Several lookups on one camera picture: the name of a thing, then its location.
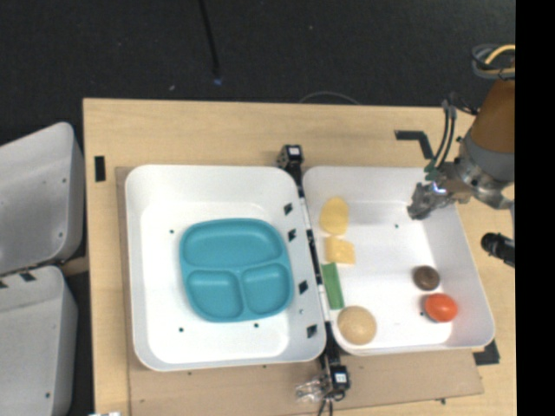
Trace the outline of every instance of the yellow oval object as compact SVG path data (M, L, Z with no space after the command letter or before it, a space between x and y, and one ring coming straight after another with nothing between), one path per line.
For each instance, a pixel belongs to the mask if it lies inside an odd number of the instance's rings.
M349 206L340 197L328 200L320 212L320 226L329 234L341 235L347 231Z
M341 310L337 317L337 327L345 340L355 345L365 345L371 342L377 331L377 324L372 313L357 305Z

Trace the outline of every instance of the brown round object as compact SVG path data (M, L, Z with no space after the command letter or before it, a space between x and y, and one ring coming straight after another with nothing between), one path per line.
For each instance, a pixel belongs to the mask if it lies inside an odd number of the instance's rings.
M432 267L424 265L415 270L413 279L418 288L424 291L436 289L440 284L440 274Z
M374 316L367 309L356 305L341 310L337 326L345 340L355 345L372 341L377 330Z

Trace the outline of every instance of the teal divided plate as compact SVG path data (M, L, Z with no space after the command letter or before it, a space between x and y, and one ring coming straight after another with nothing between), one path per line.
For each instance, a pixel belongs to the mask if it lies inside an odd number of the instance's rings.
M275 315L293 297L284 240L263 220L211 220L188 228L180 240L180 266L189 303L212 322Z

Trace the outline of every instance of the black floor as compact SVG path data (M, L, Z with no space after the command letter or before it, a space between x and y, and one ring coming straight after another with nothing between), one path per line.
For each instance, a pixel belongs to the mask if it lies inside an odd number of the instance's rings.
M84 97L479 106L470 50L514 43L516 0L0 0L0 144L67 120ZM72 414L90 409L88 279Z

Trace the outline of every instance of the wooden table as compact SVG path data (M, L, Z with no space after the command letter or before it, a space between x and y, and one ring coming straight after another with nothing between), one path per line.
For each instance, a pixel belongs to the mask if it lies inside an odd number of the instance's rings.
M305 168L424 167L427 161L418 142L397 140L395 130L424 131L435 149L443 128L439 107L86 99L83 113L98 413L130 414L115 168L153 163L274 166L284 144L303 147ZM457 135L463 135L471 122L470 116L460 113ZM451 159L456 148L452 148ZM428 400L337 413L516 414L514 270L480 248L480 239L487 232L511 236L512 220L507 211L494 211L476 200L459 206L459 212L493 311L495 341L501 355L500 364L479 367L485 392L450 399L446 405Z

